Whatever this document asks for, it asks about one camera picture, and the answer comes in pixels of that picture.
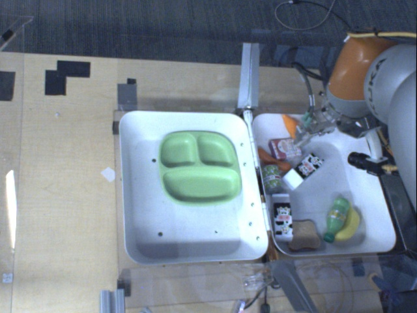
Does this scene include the green patterned can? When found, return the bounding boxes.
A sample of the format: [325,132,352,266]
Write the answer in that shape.
[262,164,284,194]

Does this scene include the brown bread slice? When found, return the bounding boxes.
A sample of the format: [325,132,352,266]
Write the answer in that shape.
[287,219,322,252]

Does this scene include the green divided plate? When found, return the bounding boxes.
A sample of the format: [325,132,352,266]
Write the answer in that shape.
[158,130,243,207]

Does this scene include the white plastic tray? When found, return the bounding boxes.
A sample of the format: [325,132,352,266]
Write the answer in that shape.
[252,112,397,258]
[118,110,270,266]

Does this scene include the yellow banana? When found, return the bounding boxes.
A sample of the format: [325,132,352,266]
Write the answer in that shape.
[334,205,361,242]

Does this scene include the dark red carton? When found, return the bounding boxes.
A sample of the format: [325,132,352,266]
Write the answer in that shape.
[268,137,303,161]

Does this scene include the black cylinder on white bracket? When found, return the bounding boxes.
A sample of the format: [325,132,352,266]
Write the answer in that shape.
[347,129,397,176]

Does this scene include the black and white cow carton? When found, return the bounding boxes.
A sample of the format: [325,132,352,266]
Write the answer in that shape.
[281,152,325,191]
[270,192,293,243]

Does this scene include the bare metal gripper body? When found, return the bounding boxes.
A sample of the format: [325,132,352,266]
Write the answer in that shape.
[304,107,345,136]

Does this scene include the orange carrot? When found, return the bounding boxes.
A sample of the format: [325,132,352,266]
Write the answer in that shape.
[281,113,300,140]

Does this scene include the green plastic bottle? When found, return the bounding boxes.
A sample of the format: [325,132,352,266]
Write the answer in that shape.
[323,196,352,244]

